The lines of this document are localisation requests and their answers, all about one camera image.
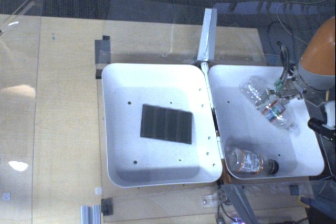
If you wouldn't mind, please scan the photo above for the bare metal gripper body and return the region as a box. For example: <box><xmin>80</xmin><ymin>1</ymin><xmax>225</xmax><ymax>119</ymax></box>
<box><xmin>265</xmin><ymin>70</ymin><xmax>308</xmax><ymax>100</ymax></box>

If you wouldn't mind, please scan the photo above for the clear bottle red green label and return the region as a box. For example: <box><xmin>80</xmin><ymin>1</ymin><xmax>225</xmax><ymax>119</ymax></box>
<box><xmin>239</xmin><ymin>75</ymin><xmax>298</xmax><ymax>132</ymax></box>

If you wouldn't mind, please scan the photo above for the white plastic tray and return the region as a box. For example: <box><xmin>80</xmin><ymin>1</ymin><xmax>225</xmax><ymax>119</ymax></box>
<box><xmin>208</xmin><ymin>64</ymin><xmax>326</xmax><ymax>180</ymax></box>
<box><xmin>101</xmin><ymin>62</ymin><xmax>224</xmax><ymax>189</ymax></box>

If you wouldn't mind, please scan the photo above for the clear bottle black cap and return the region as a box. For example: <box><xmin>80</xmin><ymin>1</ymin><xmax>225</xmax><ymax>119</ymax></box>
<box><xmin>226</xmin><ymin>147</ymin><xmax>280</xmax><ymax>176</ymax></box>

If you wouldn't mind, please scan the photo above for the black ribbed rectangular pad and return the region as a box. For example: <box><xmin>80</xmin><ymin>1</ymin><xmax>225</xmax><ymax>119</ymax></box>
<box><xmin>140</xmin><ymin>103</ymin><xmax>193</xmax><ymax>145</ymax></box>

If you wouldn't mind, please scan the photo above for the black cylinder on white bracket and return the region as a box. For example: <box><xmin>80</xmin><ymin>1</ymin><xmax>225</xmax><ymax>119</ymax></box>
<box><xmin>307</xmin><ymin>101</ymin><xmax>336</xmax><ymax>140</ymax></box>

